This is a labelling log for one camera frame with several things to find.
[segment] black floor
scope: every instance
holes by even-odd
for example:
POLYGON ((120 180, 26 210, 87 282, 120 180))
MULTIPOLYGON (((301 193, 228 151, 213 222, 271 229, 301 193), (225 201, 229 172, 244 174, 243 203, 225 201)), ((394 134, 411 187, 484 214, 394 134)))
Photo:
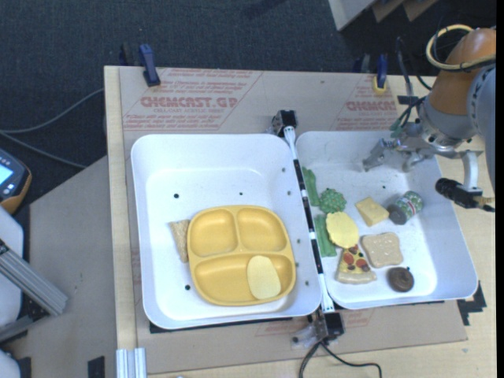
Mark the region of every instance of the black floor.
MULTIPOLYGON (((496 0, 441 0, 413 22, 402 8, 377 24, 364 12, 338 32, 328 0, 0 0, 0 132, 49 120, 103 88, 123 42, 149 43, 159 66, 349 72, 371 54, 394 57, 401 36, 421 74, 425 43, 442 25, 496 25, 496 0)), ((389 72, 399 74, 395 61, 389 72)), ((52 124, 10 134, 90 165, 106 155, 102 93, 52 124)), ((27 205, 79 172, 0 135, 33 173, 27 205)))

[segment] can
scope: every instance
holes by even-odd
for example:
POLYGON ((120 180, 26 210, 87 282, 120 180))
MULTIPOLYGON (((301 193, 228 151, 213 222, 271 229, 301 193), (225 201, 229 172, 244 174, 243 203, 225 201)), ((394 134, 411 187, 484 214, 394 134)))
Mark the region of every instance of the can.
POLYGON ((414 191, 407 191, 395 203, 387 207, 389 218, 395 223, 404 225, 424 208, 424 200, 414 191))

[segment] robotic hand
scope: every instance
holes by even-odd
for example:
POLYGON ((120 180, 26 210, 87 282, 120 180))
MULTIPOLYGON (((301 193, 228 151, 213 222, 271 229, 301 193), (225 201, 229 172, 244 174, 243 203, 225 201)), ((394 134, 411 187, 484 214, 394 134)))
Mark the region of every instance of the robotic hand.
POLYGON ((495 211, 488 205, 492 199, 484 198, 477 187, 477 157, 482 151, 456 151, 474 135, 484 138, 495 193, 495 51, 495 29, 452 25, 432 36, 427 45, 427 58, 441 72, 430 93, 408 106, 392 125, 392 139, 381 139, 372 149, 363 161, 365 171, 383 164, 393 151, 404 156, 405 172, 435 154, 460 158, 465 170, 464 183, 442 178, 435 189, 462 207, 495 211), (447 63, 442 63, 433 57, 432 48, 441 35, 454 30, 462 30, 466 35, 451 51, 447 63), (418 117, 409 122, 414 107, 418 117))

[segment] brown round toy food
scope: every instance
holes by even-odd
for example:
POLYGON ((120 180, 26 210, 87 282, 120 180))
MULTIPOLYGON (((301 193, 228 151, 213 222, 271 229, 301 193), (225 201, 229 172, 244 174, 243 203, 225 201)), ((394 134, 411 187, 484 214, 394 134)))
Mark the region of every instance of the brown round toy food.
POLYGON ((405 293, 413 287, 415 280, 406 268, 392 268, 387 273, 388 283, 392 289, 405 293))

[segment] screen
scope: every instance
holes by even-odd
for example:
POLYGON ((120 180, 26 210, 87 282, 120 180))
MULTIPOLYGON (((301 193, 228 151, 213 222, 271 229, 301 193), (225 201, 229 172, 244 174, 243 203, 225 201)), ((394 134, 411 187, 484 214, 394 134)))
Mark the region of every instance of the screen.
POLYGON ((14 171, 0 164, 0 185, 4 183, 14 171))

